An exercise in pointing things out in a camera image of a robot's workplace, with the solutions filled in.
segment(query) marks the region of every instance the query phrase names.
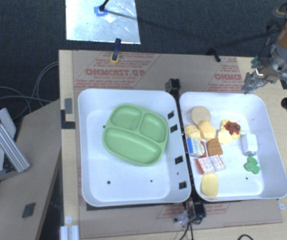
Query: metal sheet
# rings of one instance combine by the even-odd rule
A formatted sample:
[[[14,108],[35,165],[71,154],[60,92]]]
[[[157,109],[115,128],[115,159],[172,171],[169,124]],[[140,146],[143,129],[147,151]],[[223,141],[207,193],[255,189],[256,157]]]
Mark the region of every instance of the metal sheet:
[[[66,38],[76,41],[140,44],[135,0],[66,0]]]

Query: wooden table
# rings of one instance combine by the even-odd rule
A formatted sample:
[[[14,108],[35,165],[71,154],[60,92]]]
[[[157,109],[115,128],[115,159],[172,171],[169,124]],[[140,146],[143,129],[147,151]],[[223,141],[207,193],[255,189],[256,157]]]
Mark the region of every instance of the wooden table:
[[[237,57],[239,70],[244,79],[246,72],[251,72],[251,60],[248,57]],[[59,52],[60,65],[60,89],[61,89],[61,109],[64,110],[67,104],[66,98],[74,103],[74,76],[73,59],[71,51]],[[287,90],[283,90],[281,84],[268,84],[264,88],[259,88],[256,93],[265,103],[270,118],[271,126],[281,154],[281,159],[287,174],[287,111],[281,107],[281,100],[287,97]],[[65,114],[65,121],[75,122],[75,110]],[[65,225],[78,225],[79,221],[79,200],[78,200],[78,178],[77,178],[77,158],[76,158],[76,138],[75,130],[66,128],[62,133],[62,170],[63,170],[63,201]],[[248,226],[236,226],[214,229],[194,230],[194,237],[198,240],[220,239],[235,240],[242,234],[248,234],[255,240],[280,239],[287,240],[287,196],[279,200],[284,205],[281,211],[283,222],[274,224],[260,224]],[[182,231],[152,233],[141,235],[118,236],[109,239],[116,240],[155,240],[155,239],[179,239]]]

